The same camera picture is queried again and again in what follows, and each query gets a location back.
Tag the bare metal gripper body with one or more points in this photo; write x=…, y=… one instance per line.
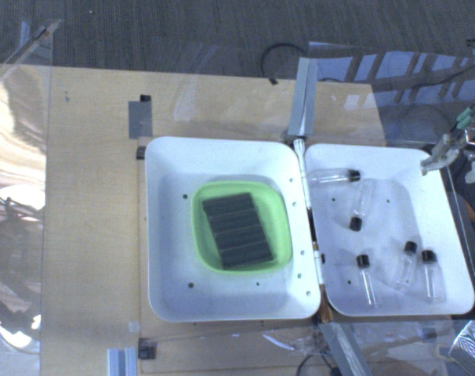
x=463, y=137

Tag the black ribbed rack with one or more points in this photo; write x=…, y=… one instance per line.
x=237, y=231

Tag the green plastic bowl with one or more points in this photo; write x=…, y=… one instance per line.
x=281, y=225

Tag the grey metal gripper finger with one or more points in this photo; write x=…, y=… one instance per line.
x=443, y=144
x=437, y=162

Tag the white plastic tray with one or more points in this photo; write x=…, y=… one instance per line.
x=171, y=225
x=429, y=210

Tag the clear bottle with black cap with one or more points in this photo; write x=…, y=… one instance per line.
x=405, y=266
x=433, y=280
x=367, y=284
x=331, y=176
x=362, y=202

